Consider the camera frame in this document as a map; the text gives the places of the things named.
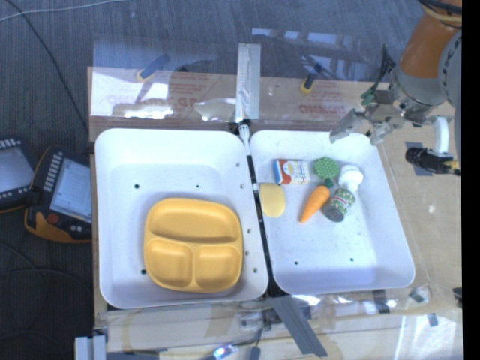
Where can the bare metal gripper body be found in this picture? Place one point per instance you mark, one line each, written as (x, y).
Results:
(390, 105)

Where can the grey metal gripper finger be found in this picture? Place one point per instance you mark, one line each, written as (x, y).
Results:
(347, 126)
(382, 131)

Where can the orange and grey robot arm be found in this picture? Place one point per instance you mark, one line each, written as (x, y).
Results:
(423, 47)

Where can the green dotted round toy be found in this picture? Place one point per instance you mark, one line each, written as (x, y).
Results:
(326, 168)

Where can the white plastic bottle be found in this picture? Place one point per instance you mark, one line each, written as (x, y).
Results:
(350, 177)

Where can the orange and white carton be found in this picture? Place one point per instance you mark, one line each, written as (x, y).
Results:
(292, 171)

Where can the green labelled can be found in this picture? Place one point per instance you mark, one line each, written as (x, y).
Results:
(339, 204)

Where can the orange carrot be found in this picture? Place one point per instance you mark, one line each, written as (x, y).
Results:
(315, 201)

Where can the brown cardboard board, red print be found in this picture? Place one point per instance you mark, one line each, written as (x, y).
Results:
(431, 216)

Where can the yellow oval toy food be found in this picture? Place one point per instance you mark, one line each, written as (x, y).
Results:
(272, 200)

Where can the white plastic tray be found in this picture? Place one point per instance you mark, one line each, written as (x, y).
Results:
(123, 238)
(330, 253)

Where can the yellow divided plate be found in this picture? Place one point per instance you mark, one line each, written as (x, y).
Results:
(193, 244)

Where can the black cylinder on white bracket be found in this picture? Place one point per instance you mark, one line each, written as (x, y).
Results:
(425, 159)

